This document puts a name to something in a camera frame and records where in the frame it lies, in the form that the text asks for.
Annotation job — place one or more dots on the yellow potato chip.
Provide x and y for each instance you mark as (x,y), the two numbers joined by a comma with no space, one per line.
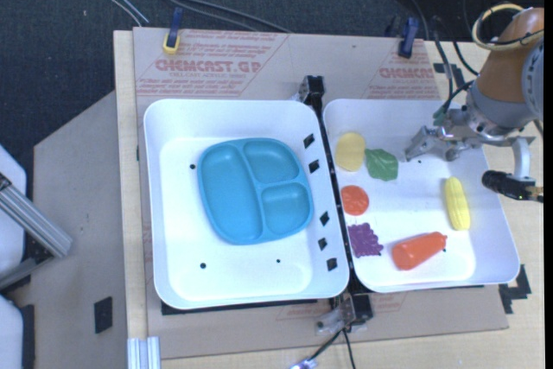
(350,151)

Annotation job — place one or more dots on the black cylinder on white bracket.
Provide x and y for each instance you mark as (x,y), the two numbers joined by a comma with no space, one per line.
(503,182)

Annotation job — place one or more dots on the thin black rod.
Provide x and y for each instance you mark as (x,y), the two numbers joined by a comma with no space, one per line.
(333,175)

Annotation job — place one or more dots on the brown cardboard board, red print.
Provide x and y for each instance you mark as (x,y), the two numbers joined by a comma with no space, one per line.
(242,65)

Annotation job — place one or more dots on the green lettuce leaf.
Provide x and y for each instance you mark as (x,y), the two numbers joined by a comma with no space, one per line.
(382,165)

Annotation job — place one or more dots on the orange slice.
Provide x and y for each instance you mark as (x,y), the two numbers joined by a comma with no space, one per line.
(354,200)

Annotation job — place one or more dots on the purple grapes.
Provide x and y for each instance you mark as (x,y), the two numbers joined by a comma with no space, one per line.
(364,241)

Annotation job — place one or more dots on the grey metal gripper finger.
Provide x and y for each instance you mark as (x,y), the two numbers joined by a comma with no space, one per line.
(457,150)
(421,142)

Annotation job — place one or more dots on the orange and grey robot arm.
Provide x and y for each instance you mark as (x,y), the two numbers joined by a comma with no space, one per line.
(505,69)

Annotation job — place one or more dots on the blue divided plate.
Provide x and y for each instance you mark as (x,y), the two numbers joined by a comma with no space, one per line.
(242,194)

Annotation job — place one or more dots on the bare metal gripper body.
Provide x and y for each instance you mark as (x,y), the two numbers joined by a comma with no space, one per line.
(464,127)

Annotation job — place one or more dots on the orange bottle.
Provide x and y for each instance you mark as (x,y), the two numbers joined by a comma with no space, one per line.
(415,251)

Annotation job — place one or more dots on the yellow corn cob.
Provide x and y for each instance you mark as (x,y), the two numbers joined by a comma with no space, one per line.
(457,204)

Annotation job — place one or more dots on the white plastic tray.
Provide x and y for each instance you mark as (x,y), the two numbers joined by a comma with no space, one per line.
(186,203)
(415,207)

